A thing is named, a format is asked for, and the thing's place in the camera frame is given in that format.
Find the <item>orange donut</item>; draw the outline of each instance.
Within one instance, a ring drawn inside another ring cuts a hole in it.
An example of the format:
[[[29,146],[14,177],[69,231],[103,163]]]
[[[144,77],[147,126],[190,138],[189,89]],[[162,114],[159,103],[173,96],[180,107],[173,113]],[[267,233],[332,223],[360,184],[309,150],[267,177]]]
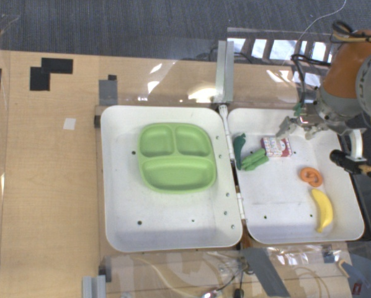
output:
[[[300,178],[313,187],[318,187],[323,182],[320,172],[314,168],[303,168],[300,171]]]

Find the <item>gray floor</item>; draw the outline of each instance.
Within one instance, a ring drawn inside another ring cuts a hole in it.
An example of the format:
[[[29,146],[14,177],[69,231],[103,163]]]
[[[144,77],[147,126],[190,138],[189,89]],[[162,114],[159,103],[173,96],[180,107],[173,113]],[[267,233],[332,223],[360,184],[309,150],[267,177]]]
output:
[[[192,58],[226,38],[228,27],[303,31],[343,0],[0,0],[19,20],[0,48],[93,55]],[[371,29],[371,0],[347,0],[335,19]]]

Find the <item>banana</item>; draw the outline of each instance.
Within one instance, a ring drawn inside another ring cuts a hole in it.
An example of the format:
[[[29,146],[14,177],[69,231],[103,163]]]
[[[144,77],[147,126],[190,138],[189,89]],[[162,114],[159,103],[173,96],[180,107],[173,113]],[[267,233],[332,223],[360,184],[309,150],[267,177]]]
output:
[[[322,233],[323,229],[333,221],[333,207],[328,196],[318,189],[312,189],[312,196],[320,210],[320,224],[316,231]]]

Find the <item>green divided plate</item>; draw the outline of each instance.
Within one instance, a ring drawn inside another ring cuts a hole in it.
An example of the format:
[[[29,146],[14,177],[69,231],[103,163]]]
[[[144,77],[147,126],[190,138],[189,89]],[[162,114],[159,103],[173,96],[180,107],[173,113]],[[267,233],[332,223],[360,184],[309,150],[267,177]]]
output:
[[[151,124],[138,139],[144,183],[159,192],[197,192],[216,181],[216,162],[207,133],[191,124]]]

